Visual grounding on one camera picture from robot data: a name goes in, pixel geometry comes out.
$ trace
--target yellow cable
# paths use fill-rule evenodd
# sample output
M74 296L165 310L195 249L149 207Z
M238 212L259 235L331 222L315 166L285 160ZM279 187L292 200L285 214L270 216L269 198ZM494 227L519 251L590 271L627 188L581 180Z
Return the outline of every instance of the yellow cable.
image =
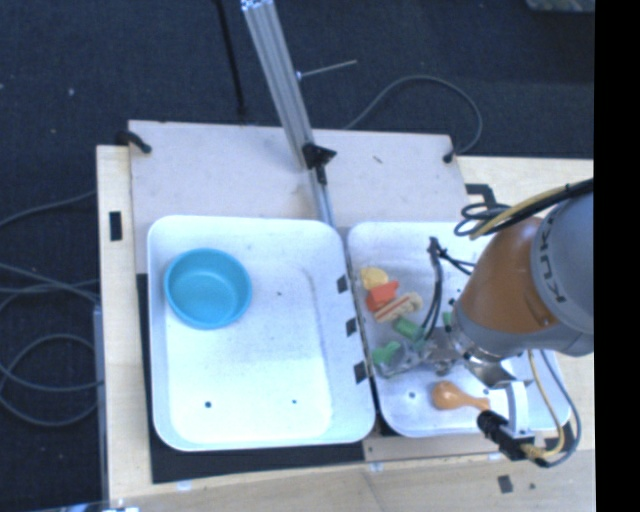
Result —
M548 457L552 457L560 453L564 448L564 443L565 443L564 430L560 425L560 422L558 421L558 417L556 416L556 413L553 410L553 407L551 406L551 401L549 400L547 393L542 387L540 375L538 374L538 369L536 368L536 364L533 360L533 351L529 350L528 353L529 353L529 364L531 364L531 372L533 373L533 378L536 381L536 386L538 386L538 390L540 390L542 399L544 400L544 403L547 405L547 408L551 413L553 422L556 424L556 429L558 430L558 443L551 450L545 450L544 448L539 448L532 444L524 444L521 446L521 448L530 459L537 459L537 458L546 459Z
M471 233L469 238L471 240L475 240L476 238L484 235L487 231L489 231L494 226L498 225L503 220L509 217L512 217L514 214L518 213L519 211L525 208L528 208L532 204L535 204L538 201L542 201L543 199L547 199L548 197L551 197L554 194L558 194L559 192L562 192L565 189L566 189L566 186L563 185L562 187L557 187L551 190L547 190L546 192L541 192L540 194L537 194L533 197L530 197L529 199L525 199L524 201L519 202L515 206L512 206L508 210L503 211L502 213L500 213L499 215L496 215L493 219L490 219L487 222L483 223L483 221L480 221L477 225L479 226L481 225L482 227L478 229L478 231L474 231L473 233Z

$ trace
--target black connector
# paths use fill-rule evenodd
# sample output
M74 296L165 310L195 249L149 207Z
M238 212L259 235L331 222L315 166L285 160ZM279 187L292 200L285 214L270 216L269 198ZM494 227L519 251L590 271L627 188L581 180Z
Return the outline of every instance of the black connector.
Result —
M514 439L502 427L508 425L506 418L493 411L483 411L477 418L478 428L486 438L498 445L500 452L511 461L525 460L526 454L520 448L523 444L533 444L534 437L527 436Z

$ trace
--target dark background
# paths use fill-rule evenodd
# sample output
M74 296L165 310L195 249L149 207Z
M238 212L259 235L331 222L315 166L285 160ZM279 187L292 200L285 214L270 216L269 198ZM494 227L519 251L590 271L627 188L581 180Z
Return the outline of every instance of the dark background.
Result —
M225 1L246 97L246 121L279 124L238 1ZM426 73L477 103L484 131L470 154L593 158L595 15L534 12L524 0L278 0L294 65L358 65L302 82L316 128L340 128L387 84ZM0 2L0 221L95 189L95 147L129 119L237 123L219 18L207 0ZM438 85L413 84L358 129L475 132L468 105ZM95 198L0 230L0 262L67 282L98 276ZM0 288L33 281L0 270ZM0 293L0 301L5 297ZM92 339L92 304L71 294L0 308L0 362L34 339ZM93 354L60 339L15 373L69 385L95 378ZM1 395L48 419L91 405L4 383ZM96 501L98 420L29 425L0 408L0 510Z

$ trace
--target blue plate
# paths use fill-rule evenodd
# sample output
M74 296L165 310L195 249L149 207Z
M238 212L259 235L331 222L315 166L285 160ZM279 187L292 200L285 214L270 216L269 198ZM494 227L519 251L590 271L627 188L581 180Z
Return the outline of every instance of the blue plate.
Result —
M176 257L164 275L171 308L187 325L217 329L235 322L249 307L249 274L230 254L194 249Z

